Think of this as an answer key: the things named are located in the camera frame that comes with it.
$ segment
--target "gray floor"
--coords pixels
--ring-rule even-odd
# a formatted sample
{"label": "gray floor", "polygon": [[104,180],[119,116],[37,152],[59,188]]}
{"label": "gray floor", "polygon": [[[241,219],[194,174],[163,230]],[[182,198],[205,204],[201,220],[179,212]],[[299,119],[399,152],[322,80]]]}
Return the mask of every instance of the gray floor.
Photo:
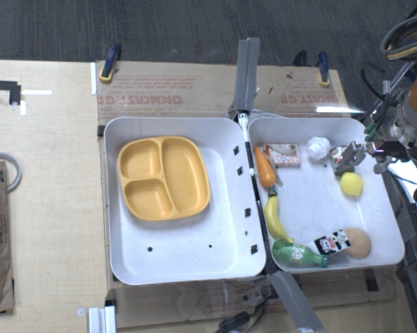
{"label": "gray floor", "polygon": [[[237,41],[261,38],[260,65],[291,65],[325,51],[349,102],[375,100],[359,70],[402,65],[379,52],[385,33],[417,0],[0,0],[0,59],[94,61],[109,45],[122,60],[235,65]],[[381,90],[382,74],[368,79]]]}

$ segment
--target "bottle cap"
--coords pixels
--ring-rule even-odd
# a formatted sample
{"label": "bottle cap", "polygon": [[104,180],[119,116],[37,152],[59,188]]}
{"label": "bottle cap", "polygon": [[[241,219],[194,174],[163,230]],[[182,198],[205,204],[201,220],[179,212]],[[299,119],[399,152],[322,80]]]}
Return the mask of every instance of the bottle cap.
{"label": "bottle cap", "polygon": [[328,255],[321,255],[321,268],[327,268],[328,265]]}

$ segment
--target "white plastic tray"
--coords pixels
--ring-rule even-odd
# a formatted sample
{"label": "white plastic tray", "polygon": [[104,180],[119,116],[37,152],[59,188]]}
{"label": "white plastic tray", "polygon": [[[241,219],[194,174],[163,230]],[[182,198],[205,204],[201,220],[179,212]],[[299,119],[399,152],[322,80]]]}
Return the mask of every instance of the white plastic tray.
{"label": "white plastic tray", "polygon": [[[404,257],[404,242],[396,222],[381,175],[373,172],[375,160],[369,155],[355,168],[364,188],[359,200],[341,192],[339,179],[330,161],[313,160],[307,154],[307,141],[313,136],[326,137],[331,147],[347,146],[351,141],[364,143],[364,126],[348,118],[296,119],[261,118],[248,127],[252,146],[297,144],[300,167],[278,169],[283,186],[278,188],[279,217],[291,238],[306,244],[324,234],[347,227],[358,227],[371,238],[372,249],[363,259],[345,253],[331,257],[327,269],[280,268],[294,273],[394,265]],[[259,184],[262,203],[267,191]],[[274,238],[269,234],[271,245]]]}
{"label": "white plastic tray", "polygon": [[[121,194],[117,158],[136,139],[178,135],[201,151],[210,182],[209,205],[196,216],[148,222],[135,218]],[[110,259],[126,284],[247,278],[266,255],[241,128],[222,118],[114,119],[105,128]]]}

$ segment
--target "yellow banana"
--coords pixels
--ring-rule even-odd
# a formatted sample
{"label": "yellow banana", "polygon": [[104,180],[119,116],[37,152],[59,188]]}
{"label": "yellow banana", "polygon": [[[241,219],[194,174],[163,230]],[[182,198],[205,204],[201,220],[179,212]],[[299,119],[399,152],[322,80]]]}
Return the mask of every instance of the yellow banana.
{"label": "yellow banana", "polygon": [[293,243],[294,240],[289,237],[285,228],[279,221],[278,208],[278,197],[271,196],[264,207],[267,228],[273,237]]}

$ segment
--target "yellow divided plate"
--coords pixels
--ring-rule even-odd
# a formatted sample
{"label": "yellow divided plate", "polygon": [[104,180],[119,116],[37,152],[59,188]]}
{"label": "yellow divided plate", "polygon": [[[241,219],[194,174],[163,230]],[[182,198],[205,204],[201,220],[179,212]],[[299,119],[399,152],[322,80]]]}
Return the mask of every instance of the yellow divided plate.
{"label": "yellow divided plate", "polygon": [[126,144],[119,178],[130,212],[147,221],[193,216],[210,200],[201,152],[184,137],[152,137]]}

